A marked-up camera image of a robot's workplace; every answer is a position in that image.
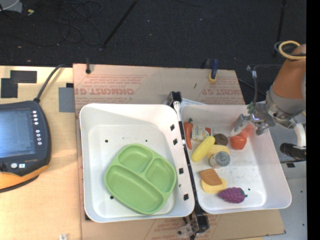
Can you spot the purple grapes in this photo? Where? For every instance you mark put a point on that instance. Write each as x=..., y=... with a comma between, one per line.
x=232, y=195

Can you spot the yellow toy food slice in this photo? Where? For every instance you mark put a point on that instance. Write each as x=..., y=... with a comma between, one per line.
x=212, y=188

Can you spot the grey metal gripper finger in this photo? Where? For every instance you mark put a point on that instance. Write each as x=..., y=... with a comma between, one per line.
x=262, y=129
x=240, y=124

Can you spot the black cylinder on white bracket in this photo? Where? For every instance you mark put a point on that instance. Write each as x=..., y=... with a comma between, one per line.
x=293, y=151

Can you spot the small grey can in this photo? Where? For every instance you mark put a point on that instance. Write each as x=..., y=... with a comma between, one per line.
x=220, y=160

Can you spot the brown round toy food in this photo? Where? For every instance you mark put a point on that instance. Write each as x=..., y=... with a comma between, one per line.
x=221, y=139

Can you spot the yellow round toy food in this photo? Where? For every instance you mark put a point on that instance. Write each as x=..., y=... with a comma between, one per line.
x=221, y=148

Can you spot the white plastic tray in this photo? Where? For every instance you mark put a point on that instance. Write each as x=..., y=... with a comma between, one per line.
x=130, y=129
x=247, y=174

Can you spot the brown cardboard board red print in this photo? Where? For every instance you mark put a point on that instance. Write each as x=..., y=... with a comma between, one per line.
x=150, y=86

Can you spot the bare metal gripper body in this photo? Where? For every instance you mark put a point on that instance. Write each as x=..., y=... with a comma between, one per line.
x=268, y=115

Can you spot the green divided plate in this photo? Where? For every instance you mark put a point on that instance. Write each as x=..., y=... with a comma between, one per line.
x=136, y=184

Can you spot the yellow corn cob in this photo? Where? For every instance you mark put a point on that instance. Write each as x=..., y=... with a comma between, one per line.
x=203, y=149

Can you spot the brown biscuit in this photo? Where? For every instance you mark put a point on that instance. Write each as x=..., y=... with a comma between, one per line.
x=210, y=177

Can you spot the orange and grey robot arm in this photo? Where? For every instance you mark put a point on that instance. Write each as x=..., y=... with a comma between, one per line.
x=288, y=84

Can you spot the thin black and white rod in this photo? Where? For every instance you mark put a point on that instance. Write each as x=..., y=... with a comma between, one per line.
x=188, y=159

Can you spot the white and yellow packet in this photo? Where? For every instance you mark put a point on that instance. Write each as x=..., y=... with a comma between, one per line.
x=200, y=133

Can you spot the orange carrot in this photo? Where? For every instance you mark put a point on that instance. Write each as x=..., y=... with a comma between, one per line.
x=188, y=134

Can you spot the orange red toy pepper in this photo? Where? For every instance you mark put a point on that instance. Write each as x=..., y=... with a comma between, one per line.
x=238, y=142

